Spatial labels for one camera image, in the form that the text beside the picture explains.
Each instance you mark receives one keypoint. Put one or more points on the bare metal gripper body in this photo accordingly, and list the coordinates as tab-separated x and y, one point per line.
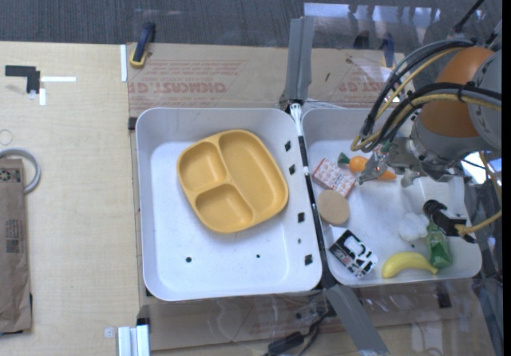
403	155

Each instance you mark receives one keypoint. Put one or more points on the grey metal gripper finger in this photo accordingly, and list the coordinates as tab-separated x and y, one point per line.
409	178
374	171

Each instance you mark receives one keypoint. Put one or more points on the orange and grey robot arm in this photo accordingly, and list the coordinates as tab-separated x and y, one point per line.
451	107

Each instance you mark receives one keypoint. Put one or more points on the orange carrot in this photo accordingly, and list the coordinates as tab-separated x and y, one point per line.
357	163

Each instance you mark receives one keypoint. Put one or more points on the orange and white packet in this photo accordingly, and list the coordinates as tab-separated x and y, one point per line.
333	178

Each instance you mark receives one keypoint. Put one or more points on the white lumpy toy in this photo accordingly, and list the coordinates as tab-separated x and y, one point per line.
413	226

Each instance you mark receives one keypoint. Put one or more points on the tan round biscuit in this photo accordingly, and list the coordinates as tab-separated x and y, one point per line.
333	207

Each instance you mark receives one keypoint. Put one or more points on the white plastic tray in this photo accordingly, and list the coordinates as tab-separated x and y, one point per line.
375	226
223	266

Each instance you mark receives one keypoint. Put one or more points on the green bottle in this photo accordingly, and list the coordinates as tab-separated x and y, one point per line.
439	250

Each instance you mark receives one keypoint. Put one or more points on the yellow banana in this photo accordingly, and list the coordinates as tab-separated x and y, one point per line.
405	262

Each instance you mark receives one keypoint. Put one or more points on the black and white carton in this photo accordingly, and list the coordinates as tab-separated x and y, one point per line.
353	254

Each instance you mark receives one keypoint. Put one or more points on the yellow divided plate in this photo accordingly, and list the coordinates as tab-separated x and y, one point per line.
235	175

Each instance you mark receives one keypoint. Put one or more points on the brown cardboard board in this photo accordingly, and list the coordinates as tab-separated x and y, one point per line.
207	79

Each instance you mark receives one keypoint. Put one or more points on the brown paper bag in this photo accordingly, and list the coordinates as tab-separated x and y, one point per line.
14	246

